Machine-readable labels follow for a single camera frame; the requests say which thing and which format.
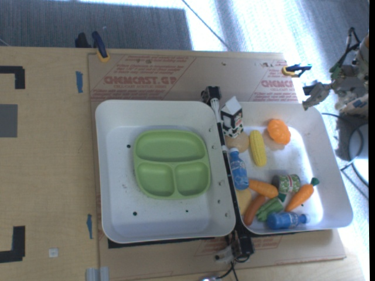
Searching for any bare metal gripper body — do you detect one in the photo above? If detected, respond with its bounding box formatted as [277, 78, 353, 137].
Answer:
[329, 64, 367, 100]

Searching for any orange toy fruit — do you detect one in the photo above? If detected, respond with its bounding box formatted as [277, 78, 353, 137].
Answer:
[267, 118, 292, 146]

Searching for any white plastic tray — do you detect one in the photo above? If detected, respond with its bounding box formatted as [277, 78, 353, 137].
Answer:
[231, 101, 354, 235]
[94, 100, 237, 244]

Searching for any yellow corn cob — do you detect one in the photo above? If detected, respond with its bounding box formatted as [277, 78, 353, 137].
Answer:
[248, 129, 268, 167]

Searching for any white cow-print milk carton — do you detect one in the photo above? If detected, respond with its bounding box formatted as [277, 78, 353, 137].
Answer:
[220, 95, 245, 139]

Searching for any green and white can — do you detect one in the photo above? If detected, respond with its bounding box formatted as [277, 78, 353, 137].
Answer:
[271, 173, 302, 194]

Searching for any tan round biscuit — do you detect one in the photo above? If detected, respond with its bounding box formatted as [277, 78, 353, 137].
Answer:
[224, 133, 250, 154]

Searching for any orange carrot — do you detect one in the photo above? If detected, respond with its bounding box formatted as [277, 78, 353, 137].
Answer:
[248, 179, 287, 202]
[285, 177, 321, 213]

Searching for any blue plastic bottle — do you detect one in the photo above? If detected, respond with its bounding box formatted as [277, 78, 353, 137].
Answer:
[228, 147, 250, 191]
[265, 211, 311, 231]

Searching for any green pea pod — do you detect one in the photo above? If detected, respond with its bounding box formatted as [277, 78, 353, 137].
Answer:
[255, 197, 285, 223]

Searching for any yellow round toy food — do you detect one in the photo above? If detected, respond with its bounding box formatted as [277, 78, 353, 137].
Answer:
[235, 188, 253, 216]

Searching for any orange sausage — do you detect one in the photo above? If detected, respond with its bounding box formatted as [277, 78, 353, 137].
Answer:
[243, 194, 267, 227]

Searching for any brown cardboard board, red print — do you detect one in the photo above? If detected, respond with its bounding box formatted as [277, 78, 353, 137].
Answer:
[87, 49, 347, 278]

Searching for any green divided plate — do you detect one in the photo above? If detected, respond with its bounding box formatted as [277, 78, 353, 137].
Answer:
[133, 129, 212, 200]

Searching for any black block with thin wires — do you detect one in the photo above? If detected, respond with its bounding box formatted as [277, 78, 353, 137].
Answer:
[230, 231, 255, 259]
[200, 85, 221, 102]

